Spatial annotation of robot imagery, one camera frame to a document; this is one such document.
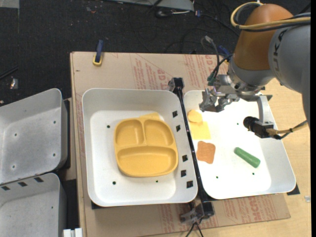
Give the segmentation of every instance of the gray tray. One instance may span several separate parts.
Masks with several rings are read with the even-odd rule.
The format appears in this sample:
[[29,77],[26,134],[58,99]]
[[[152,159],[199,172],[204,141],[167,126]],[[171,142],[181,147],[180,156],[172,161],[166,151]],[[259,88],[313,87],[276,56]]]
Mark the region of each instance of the gray tray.
[[0,237],[61,237],[66,195],[53,173],[0,186]]
[[67,110],[50,89],[0,108],[0,184],[60,168],[67,159]]

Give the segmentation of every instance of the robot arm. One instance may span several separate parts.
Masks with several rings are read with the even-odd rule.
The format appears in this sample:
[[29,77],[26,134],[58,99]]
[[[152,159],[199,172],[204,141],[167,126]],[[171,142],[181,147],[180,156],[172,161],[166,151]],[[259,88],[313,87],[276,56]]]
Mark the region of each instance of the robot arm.
[[[249,5],[258,7],[245,25],[235,23],[240,10]],[[227,104],[238,101],[257,101],[259,119],[247,117],[244,125],[257,127],[256,135],[270,137],[271,123],[264,117],[265,105],[258,92],[272,79],[303,97],[304,111],[310,126],[310,14],[293,17],[286,9],[275,4],[251,2],[238,7],[231,16],[232,24],[242,29],[226,75],[211,74],[200,109],[220,112]]]

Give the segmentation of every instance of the yellow object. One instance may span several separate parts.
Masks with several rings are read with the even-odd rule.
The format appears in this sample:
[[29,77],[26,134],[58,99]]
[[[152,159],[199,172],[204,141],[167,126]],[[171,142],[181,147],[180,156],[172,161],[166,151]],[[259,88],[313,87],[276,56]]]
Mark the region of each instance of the yellow object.
[[160,119],[159,113],[149,113],[139,116],[140,118],[149,118],[149,119]]
[[160,119],[122,120],[115,127],[114,146],[118,167],[128,176],[166,175],[178,165],[173,133]]
[[201,123],[190,122],[190,131],[192,139],[194,140],[210,140],[211,133],[208,128],[207,122],[203,121]]
[[190,110],[188,112],[188,120],[193,123],[201,123],[203,121],[202,114],[196,110]]
[[93,56],[93,65],[95,66],[100,66],[102,64],[102,56],[100,57],[100,61],[99,62],[96,62],[95,61],[95,58],[96,58],[97,55],[94,55]]

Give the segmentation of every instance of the yellow plate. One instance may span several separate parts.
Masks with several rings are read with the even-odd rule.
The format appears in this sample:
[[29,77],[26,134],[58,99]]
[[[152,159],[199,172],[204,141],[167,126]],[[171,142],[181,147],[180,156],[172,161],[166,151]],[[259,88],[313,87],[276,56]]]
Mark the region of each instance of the yellow plate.
[[114,146],[118,167],[128,176],[166,175],[178,165],[173,133],[160,119],[122,120],[115,127]]

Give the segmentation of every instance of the blue clamp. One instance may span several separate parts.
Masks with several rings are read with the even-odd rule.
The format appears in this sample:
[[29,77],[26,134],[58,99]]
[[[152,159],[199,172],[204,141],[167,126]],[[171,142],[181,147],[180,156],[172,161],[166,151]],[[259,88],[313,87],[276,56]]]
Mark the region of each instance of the blue clamp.
[[103,48],[103,40],[99,39],[97,48],[96,48],[96,55],[93,56],[93,64],[95,66],[100,66],[102,64],[102,48]]

